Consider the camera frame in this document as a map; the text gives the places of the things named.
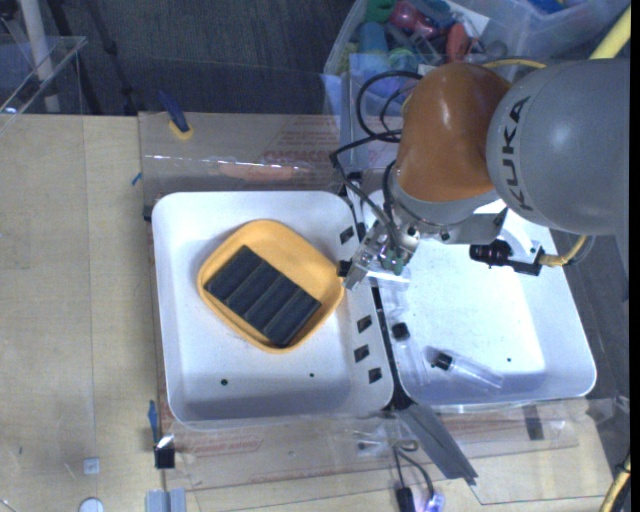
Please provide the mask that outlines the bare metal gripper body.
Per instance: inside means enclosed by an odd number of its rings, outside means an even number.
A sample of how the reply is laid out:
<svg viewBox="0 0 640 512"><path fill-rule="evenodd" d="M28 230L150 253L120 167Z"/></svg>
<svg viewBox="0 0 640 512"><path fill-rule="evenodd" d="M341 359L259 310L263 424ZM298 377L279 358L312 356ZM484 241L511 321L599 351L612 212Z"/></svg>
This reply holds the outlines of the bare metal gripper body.
<svg viewBox="0 0 640 512"><path fill-rule="evenodd" d="M383 270L403 271L420 242L420 232L412 225L389 227L377 220L359 247L359 263L369 269L378 262Z"/></svg>

